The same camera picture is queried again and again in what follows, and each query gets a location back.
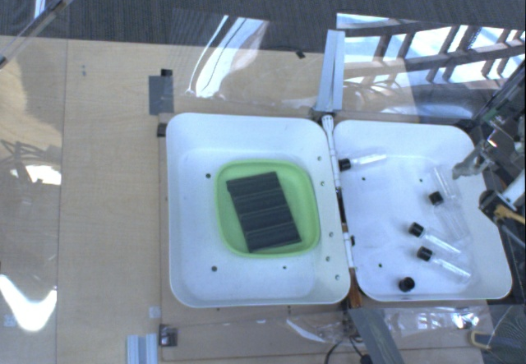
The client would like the black cylinder on white bracket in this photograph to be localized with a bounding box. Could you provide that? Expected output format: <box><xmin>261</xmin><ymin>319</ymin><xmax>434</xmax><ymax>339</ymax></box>
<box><xmin>478</xmin><ymin>173</ymin><xmax>526</xmax><ymax>216</ymax></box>

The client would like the white plastic tray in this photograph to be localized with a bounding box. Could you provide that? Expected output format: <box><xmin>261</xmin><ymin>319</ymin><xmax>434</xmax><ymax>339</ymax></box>
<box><xmin>331</xmin><ymin>119</ymin><xmax>514</xmax><ymax>303</ymax></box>
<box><xmin>164</xmin><ymin>112</ymin><xmax>352</xmax><ymax>310</ymax></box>

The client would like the green plate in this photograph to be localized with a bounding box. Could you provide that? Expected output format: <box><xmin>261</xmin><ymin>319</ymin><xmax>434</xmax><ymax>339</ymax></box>
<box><xmin>213</xmin><ymin>159</ymin><xmax>322</xmax><ymax>260</ymax></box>

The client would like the clear vial with black cap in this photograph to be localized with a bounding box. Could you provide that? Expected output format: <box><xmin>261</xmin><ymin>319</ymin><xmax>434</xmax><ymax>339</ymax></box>
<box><xmin>408</xmin><ymin>221</ymin><xmax>462</xmax><ymax>254</ymax></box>
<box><xmin>427</xmin><ymin>190</ymin><xmax>471</xmax><ymax>242</ymax></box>
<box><xmin>337</xmin><ymin>153</ymin><xmax>389</xmax><ymax>173</ymax></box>
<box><xmin>416</xmin><ymin>246</ymin><xmax>473</xmax><ymax>283</ymax></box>

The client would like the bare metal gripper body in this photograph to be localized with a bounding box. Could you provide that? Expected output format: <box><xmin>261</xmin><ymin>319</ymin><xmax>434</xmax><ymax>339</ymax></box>
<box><xmin>478</xmin><ymin>114</ymin><xmax>526</xmax><ymax>169</ymax></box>

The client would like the dark grey ribbed block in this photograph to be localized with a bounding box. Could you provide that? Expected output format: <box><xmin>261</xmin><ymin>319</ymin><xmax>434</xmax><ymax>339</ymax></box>
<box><xmin>224</xmin><ymin>171</ymin><xmax>303</xmax><ymax>255</ymax></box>

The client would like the black and white thin rod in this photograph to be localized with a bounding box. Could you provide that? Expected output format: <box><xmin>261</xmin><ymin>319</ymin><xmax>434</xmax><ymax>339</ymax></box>
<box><xmin>321</xmin><ymin>114</ymin><xmax>358</xmax><ymax>273</ymax></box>

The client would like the clear vial without cap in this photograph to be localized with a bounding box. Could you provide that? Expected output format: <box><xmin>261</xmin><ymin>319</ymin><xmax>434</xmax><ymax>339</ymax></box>
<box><xmin>429</xmin><ymin>164</ymin><xmax>459</xmax><ymax>197</ymax></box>

